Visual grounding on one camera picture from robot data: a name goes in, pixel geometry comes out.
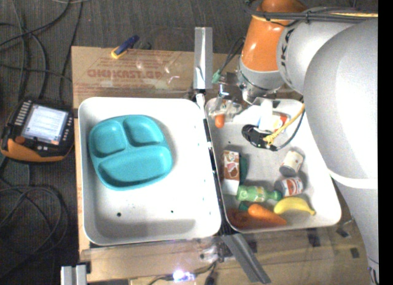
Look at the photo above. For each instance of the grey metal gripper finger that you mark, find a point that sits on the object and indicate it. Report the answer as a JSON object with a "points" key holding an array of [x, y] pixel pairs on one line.
{"points": [[218, 104], [233, 105]]}

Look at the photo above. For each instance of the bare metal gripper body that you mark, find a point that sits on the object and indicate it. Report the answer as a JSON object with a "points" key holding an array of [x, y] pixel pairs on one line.
{"points": [[245, 88]]}

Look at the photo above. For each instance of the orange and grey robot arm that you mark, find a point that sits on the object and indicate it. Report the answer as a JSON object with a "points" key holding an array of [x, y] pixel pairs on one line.
{"points": [[334, 72]]}

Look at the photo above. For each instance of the small orange carrot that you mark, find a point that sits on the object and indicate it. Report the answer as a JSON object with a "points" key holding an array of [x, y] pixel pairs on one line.
{"points": [[220, 121]]}

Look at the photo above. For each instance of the brown and white carton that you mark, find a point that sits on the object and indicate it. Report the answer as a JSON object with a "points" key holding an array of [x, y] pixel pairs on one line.
{"points": [[231, 167]]}

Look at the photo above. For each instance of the white plastic tray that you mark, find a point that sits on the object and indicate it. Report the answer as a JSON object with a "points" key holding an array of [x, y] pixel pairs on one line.
{"points": [[147, 216], [264, 164]]}

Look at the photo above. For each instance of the green plastic bottle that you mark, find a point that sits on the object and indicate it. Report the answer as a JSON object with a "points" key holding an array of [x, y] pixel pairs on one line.
{"points": [[255, 193]]}

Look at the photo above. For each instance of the brown cardboard board red print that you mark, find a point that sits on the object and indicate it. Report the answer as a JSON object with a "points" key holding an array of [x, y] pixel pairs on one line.
{"points": [[129, 72]]}

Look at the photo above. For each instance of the red and white small can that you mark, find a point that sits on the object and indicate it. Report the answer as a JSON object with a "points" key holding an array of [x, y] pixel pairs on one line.
{"points": [[292, 186]]}

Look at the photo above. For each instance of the blue divided plate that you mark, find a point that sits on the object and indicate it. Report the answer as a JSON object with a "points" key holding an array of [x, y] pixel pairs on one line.
{"points": [[130, 154]]}

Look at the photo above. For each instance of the yellow banana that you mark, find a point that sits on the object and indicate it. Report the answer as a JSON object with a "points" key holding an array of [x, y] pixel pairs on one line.
{"points": [[291, 205]]}

